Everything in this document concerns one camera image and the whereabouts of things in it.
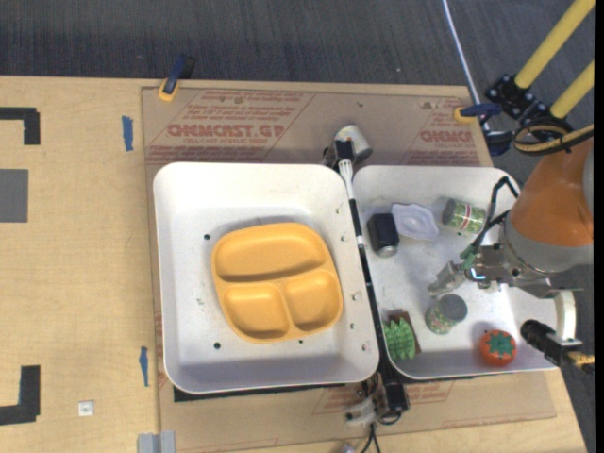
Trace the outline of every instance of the black corner marker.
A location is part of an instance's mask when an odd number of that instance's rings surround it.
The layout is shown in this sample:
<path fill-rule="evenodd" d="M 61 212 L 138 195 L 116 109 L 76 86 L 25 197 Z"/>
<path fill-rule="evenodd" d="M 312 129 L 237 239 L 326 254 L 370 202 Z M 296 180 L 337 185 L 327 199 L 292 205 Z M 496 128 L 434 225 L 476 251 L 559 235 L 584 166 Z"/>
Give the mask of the black corner marker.
<path fill-rule="evenodd" d="M 40 144 L 40 113 L 36 108 L 0 108 L 0 120 L 23 121 L 23 144 Z"/>
<path fill-rule="evenodd" d="M 0 407 L 0 426 L 33 423 L 40 414 L 40 366 L 21 366 L 19 403 Z"/>

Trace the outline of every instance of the white cable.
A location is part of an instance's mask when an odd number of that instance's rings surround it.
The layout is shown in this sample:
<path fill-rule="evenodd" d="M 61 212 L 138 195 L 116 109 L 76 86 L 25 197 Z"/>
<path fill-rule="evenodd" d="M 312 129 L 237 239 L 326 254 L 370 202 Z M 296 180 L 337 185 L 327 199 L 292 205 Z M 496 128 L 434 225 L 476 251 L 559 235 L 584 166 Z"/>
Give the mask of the white cable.
<path fill-rule="evenodd" d="M 476 91 L 476 86 L 474 85 L 474 79 L 472 78 L 472 74 L 470 73 L 470 68 L 468 67 L 468 63 L 465 59 L 465 54 L 463 53 L 463 48 L 461 47 L 460 38 L 457 35 L 457 30 L 455 29 L 455 24 L 453 24 L 453 17 L 451 17 L 451 11 L 449 9 L 449 4 L 446 0 L 443 1 L 443 7 L 445 8 L 446 19 L 449 23 L 449 28 L 451 29 L 451 33 L 453 34 L 453 40 L 455 41 L 455 46 L 457 47 L 457 52 L 460 55 L 461 66 L 463 67 L 463 71 L 465 72 L 465 78 L 468 81 L 468 85 L 470 87 L 470 93 L 472 94 L 472 98 L 474 99 L 475 104 L 480 104 L 480 98 L 478 97 L 478 93 Z M 489 131 L 488 123 L 485 123 L 483 126 L 485 131 Z"/>

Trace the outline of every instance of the can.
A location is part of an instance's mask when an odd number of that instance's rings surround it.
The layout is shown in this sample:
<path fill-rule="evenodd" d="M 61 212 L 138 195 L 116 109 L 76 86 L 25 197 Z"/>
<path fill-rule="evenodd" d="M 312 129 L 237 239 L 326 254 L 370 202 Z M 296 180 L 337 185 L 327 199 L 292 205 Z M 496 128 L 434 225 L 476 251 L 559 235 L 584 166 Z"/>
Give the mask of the can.
<path fill-rule="evenodd" d="M 448 334 L 467 314 L 468 307 L 461 297 L 441 295 L 426 311 L 426 326 L 435 334 Z"/>
<path fill-rule="evenodd" d="M 443 210 L 443 225 L 477 234 L 484 227 L 486 217 L 485 209 L 449 198 Z"/>

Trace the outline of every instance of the white square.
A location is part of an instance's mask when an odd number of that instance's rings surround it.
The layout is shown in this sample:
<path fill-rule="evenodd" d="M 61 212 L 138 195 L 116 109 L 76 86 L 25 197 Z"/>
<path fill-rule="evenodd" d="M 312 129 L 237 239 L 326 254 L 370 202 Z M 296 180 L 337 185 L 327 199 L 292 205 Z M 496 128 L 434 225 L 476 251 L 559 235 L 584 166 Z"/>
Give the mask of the white square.
<path fill-rule="evenodd" d="M 94 414 L 94 401 L 79 401 L 77 412 L 80 416 L 92 416 Z"/>

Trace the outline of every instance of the blue tape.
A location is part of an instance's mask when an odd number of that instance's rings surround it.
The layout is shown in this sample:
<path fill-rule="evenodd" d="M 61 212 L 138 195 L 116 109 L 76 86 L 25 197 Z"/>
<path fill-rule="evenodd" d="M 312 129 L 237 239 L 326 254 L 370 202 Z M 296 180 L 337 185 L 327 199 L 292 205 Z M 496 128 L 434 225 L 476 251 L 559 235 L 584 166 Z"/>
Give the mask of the blue tape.
<path fill-rule="evenodd" d="M 139 356 L 139 364 L 143 372 L 144 387 L 149 387 L 149 359 L 147 358 L 147 348 L 141 347 L 141 355 Z"/>
<path fill-rule="evenodd" d="M 132 129 L 132 119 L 128 116 L 122 116 L 122 134 L 124 135 L 124 145 L 126 151 L 133 151 L 132 142 L 134 141 L 134 130 Z"/>

